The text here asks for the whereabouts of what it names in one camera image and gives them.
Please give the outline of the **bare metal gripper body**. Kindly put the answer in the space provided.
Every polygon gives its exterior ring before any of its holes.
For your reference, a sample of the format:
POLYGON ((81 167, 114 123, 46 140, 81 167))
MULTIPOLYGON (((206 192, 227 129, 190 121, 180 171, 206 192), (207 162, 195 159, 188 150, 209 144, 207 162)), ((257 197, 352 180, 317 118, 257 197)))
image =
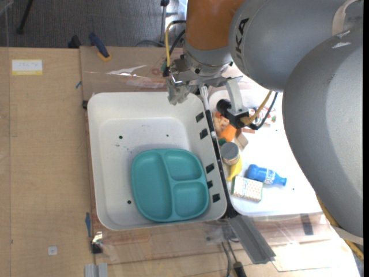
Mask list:
POLYGON ((167 74, 174 86, 220 87, 230 79, 240 81, 243 78, 243 73, 232 62, 207 65, 189 54, 182 54, 179 59, 173 60, 167 68, 167 74))

